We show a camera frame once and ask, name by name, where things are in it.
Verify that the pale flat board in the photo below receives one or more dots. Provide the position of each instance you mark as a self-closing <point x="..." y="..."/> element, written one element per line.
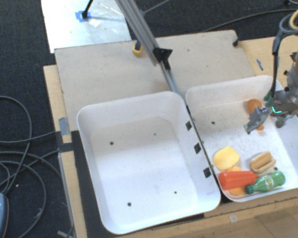
<point x="118" y="72"/>

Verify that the tan toy hot dog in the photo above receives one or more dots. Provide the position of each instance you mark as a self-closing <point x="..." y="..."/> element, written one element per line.
<point x="262" y="162"/>

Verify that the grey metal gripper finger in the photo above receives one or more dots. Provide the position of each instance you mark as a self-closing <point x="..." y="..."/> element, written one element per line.
<point x="255" y="120"/>
<point x="282" y="121"/>

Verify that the green bottle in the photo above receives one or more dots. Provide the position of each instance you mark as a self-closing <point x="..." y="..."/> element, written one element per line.
<point x="270" y="181"/>

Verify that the white plastic tray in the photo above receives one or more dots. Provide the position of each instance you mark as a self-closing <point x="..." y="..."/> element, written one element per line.
<point x="233" y="129"/>
<point x="145" y="167"/>

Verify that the orange toy chicken drumstick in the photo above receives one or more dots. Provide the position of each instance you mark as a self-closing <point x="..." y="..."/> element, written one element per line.
<point x="253" y="104"/>

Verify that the yellow toy potato chip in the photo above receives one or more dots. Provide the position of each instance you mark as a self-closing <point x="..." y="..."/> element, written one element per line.
<point x="225" y="157"/>

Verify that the red ketchup bottle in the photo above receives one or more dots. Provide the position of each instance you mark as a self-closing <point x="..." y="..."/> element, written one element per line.
<point x="235" y="179"/>

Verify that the thin black rod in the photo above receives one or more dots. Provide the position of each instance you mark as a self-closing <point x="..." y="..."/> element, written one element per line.
<point x="199" y="139"/>

